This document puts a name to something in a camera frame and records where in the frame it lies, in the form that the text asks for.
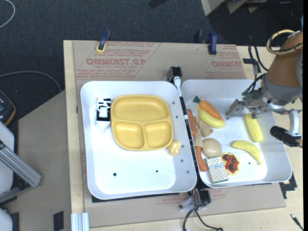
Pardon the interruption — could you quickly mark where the pale yellow toy lump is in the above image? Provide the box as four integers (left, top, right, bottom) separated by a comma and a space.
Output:
167, 140, 181, 156

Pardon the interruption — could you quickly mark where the black cylinder on white bracket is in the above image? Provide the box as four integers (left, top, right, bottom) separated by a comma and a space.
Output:
269, 109, 303, 149

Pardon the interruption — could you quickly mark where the thin black and white rod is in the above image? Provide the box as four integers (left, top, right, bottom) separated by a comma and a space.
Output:
173, 77, 201, 193

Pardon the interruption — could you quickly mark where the brown cardboard board red print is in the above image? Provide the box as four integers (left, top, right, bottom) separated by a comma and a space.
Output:
72, 40, 287, 228

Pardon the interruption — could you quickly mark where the white plastic tray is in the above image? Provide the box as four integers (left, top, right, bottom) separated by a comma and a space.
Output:
80, 80, 198, 200
180, 79, 293, 189

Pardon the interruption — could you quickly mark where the black and white carton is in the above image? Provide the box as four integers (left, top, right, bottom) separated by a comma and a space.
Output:
96, 97, 112, 133

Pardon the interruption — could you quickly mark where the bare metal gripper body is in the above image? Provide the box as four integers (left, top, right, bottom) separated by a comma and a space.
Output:
243, 88, 289, 115

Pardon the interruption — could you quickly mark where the yellow banana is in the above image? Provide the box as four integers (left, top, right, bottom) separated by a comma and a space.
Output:
195, 104, 227, 129
231, 140, 263, 166

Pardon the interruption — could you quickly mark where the white patterned carton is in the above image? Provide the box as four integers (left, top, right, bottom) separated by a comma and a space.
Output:
205, 155, 229, 184

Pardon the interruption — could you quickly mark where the beige waffle cone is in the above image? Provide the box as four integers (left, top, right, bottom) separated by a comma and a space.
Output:
193, 128, 204, 149
194, 115, 214, 138

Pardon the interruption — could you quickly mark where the beige bread roll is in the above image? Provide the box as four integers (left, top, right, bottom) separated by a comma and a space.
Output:
202, 138, 223, 158

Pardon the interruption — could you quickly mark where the black block with thin wires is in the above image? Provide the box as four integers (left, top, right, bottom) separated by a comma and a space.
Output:
178, 189, 212, 213
166, 66, 183, 82

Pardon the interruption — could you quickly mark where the yellow corn cob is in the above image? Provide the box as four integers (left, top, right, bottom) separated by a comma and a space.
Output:
244, 112, 264, 143

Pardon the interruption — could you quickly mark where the yellow divided plate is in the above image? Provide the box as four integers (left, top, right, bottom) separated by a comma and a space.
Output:
110, 94, 175, 152

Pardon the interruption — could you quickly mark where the orange sausage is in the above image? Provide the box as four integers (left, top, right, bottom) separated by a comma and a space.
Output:
194, 145, 208, 172
187, 108, 198, 137

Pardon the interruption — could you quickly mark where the slice of pizza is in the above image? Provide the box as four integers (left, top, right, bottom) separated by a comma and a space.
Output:
221, 152, 241, 176

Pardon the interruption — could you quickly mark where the orange carrot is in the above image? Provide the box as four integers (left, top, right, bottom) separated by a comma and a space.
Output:
192, 95, 225, 122

